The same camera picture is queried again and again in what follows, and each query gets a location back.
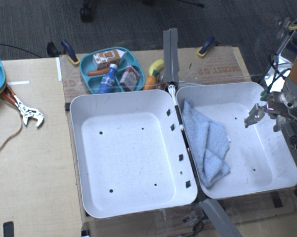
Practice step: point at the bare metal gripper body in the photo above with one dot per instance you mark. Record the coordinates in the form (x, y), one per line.
(279, 104)

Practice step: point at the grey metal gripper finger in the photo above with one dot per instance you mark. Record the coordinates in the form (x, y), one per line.
(278, 124)
(253, 116)

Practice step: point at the white plastic tray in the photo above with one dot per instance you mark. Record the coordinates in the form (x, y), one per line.
(131, 155)
(249, 148)

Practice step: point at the light blue folded towel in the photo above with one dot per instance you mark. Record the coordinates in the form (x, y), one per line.
(207, 146)

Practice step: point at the brown cardboard board, red print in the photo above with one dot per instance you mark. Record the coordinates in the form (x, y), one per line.
(218, 65)

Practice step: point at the orange carrot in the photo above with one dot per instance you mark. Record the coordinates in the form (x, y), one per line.
(150, 83)

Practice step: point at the yellow banana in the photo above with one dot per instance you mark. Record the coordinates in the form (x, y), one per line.
(156, 65)

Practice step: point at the blue bottle with white cap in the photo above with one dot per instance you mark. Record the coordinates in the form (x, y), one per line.
(107, 80)

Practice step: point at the brown and white carton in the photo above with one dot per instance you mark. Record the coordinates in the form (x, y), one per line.
(107, 58)

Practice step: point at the orange toy sausage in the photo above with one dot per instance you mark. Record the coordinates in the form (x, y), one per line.
(96, 72)

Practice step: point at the black office chair base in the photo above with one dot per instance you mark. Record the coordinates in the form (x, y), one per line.
(87, 12)

